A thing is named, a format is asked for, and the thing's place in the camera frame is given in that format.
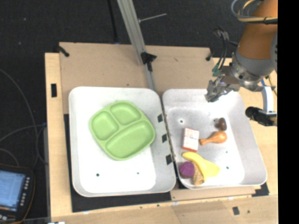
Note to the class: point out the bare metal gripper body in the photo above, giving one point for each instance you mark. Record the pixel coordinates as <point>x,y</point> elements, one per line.
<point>243,78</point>

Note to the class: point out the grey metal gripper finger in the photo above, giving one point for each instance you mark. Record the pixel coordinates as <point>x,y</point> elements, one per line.
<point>210,91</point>
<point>220,94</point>

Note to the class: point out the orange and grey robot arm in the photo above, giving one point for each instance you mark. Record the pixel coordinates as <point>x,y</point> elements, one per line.
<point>258,41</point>

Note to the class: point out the brown toy mushroom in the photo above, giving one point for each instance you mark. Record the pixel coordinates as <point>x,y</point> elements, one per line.
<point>222,124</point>

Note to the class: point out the orange toy chicken drumstick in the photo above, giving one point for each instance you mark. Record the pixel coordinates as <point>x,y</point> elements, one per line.
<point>218,137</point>

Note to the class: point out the white and red carton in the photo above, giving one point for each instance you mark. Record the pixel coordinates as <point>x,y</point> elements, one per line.
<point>190,140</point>

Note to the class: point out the white plastic tray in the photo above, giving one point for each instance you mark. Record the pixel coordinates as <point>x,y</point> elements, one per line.
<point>121,174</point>
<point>236,157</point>

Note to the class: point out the yellow banana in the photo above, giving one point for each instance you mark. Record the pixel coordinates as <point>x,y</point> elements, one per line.
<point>205,167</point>

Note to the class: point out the purple toy food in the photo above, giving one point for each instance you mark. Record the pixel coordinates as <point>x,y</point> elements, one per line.
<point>186,169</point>

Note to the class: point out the tan ice cream cone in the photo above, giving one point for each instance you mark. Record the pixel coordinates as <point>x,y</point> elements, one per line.
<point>198,178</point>

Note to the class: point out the green divided plate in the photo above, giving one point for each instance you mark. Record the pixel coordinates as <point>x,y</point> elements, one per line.
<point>123,134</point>

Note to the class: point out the brown cardboard board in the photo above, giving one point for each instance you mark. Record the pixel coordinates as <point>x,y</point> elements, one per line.
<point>105,66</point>

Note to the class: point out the black cylinder on white bracket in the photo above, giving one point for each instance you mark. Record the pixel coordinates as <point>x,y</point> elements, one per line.
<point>261,115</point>

